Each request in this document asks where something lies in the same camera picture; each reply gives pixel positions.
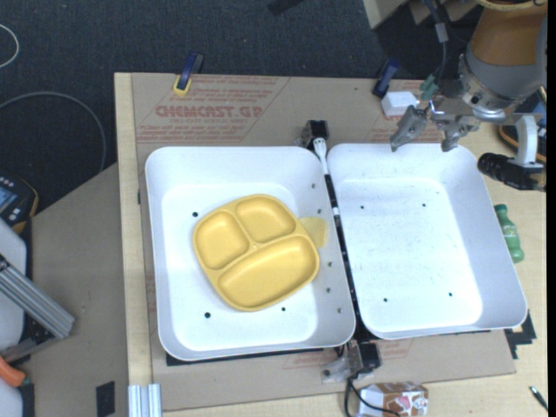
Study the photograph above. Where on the black pen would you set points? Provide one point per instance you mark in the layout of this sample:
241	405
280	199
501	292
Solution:
538	398

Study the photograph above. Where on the brown cardboard board red print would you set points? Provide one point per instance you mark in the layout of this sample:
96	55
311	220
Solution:
243	102

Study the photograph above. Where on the green plastic bottle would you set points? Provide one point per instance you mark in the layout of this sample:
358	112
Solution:
510	233

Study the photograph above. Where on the brown and white carton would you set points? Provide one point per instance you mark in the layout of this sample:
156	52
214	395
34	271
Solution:
399	400

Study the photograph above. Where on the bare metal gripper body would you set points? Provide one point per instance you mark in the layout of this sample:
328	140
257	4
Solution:
475	102

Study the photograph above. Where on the pale yellow flat slice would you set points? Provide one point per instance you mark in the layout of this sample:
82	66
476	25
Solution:
317	228

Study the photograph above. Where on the yellow divided plate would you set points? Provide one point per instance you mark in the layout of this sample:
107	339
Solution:
256	254

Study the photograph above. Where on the white plastic tray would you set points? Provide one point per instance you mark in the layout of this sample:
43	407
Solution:
417	254
243	332

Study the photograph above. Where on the black cylinder on white bracket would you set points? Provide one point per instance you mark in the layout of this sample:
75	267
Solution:
506	170

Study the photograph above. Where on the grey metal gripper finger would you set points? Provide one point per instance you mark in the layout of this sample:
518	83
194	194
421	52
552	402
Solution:
452	138
408	126

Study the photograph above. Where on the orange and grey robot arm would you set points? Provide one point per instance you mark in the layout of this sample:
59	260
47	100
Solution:
504	33

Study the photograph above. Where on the thin black and white rod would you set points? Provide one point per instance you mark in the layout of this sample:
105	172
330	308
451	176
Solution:
333	198

